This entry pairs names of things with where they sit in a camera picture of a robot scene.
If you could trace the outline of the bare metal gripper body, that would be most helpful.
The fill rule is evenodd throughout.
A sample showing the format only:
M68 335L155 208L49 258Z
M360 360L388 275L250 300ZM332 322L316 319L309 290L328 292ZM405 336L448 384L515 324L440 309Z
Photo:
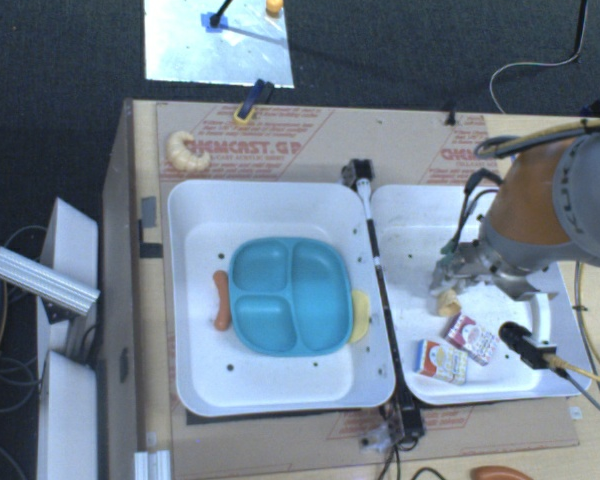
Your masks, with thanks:
M463 242L453 255L453 271L462 266L473 266L476 285L493 285L512 300L529 300L541 290L528 279L529 270L514 267L486 240Z

